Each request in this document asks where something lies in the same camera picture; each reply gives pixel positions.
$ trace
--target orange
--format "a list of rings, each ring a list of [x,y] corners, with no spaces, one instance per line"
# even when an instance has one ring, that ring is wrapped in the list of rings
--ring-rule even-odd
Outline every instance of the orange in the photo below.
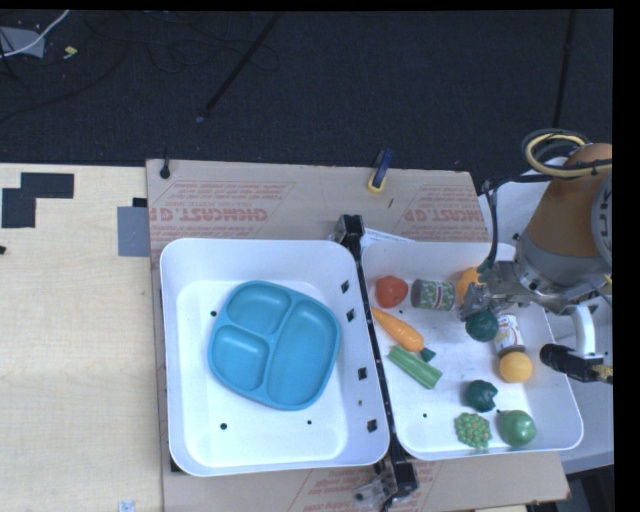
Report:
[[[500,359],[499,372],[507,382],[524,382],[533,373],[533,363],[524,352],[509,352]]]
[[[469,289],[469,283],[478,284],[478,267],[469,267],[462,273],[462,277],[456,283],[456,302],[458,304],[462,304],[464,301],[464,296]]]

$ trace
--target blue plate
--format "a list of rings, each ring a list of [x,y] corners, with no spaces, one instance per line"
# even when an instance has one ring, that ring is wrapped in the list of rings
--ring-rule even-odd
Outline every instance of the blue plate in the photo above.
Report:
[[[213,374],[263,404],[299,410],[315,402],[331,376],[340,324],[324,304],[267,281],[237,286],[209,343]]]

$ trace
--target orange carrot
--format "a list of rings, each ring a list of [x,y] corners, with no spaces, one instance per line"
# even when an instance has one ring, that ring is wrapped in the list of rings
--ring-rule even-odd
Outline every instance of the orange carrot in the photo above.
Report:
[[[373,318],[384,328],[389,335],[406,350],[417,352],[424,348],[424,338],[404,320],[371,306]]]

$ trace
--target white tray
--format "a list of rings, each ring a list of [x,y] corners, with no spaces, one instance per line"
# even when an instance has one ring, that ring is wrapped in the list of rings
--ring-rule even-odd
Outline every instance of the white tray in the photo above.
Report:
[[[164,249],[160,274],[169,447],[180,468],[214,476],[369,465],[385,455],[386,413],[347,249],[329,241],[180,239]],[[306,409],[282,411],[240,396],[208,365],[211,312],[237,285],[255,279],[319,300],[340,322],[331,377]]]
[[[375,282],[379,277],[395,275],[407,281],[415,279],[455,283],[462,271],[477,266],[489,253],[484,243],[376,242],[363,252],[369,300],[378,306]],[[514,248],[500,244],[498,259],[511,260]],[[540,361],[540,348],[553,343],[544,310],[537,305],[518,308],[515,313],[534,370],[525,383],[509,384],[497,372],[498,358],[493,343],[473,340],[464,323],[453,311],[415,308],[408,296],[400,305],[385,311],[406,320],[420,331],[425,346],[436,352],[431,365],[443,372],[435,389],[428,390],[406,374],[388,357],[395,342],[376,325],[376,337],[389,388],[391,408],[400,444],[413,456],[425,460],[497,454],[505,452],[568,450],[582,440],[582,418],[566,375]],[[494,397],[497,410],[522,409],[535,420],[538,435],[521,448],[504,443],[498,433],[496,409],[481,416],[490,421],[493,438],[488,449],[475,450],[461,443],[455,433],[454,419],[463,412],[476,412],[463,405],[464,383],[482,379],[498,388]]]

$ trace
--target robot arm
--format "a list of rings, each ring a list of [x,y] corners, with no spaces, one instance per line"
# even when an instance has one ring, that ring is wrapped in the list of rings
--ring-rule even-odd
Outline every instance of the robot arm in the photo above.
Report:
[[[561,141],[578,146],[562,167],[541,164],[533,155],[540,144]],[[535,133],[523,143],[525,158],[540,175],[510,181],[550,181],[529,224],[517,240],[512,261],[495,261],[497,246],[497,185],[485,183],[492,211],[493,245],[478,268],[480,284],[470,284],[458,317],[490,311],[497,316],[513,304],[534,302],[553,314],[570,315],[577,335],[575,349],[546,345],[541,360],[582,382],[613,383],[613,370],[595,353],[590,311],[581,304],[608,282],[612,272],[612,147],[592,144],[584,137],[554,131]]]

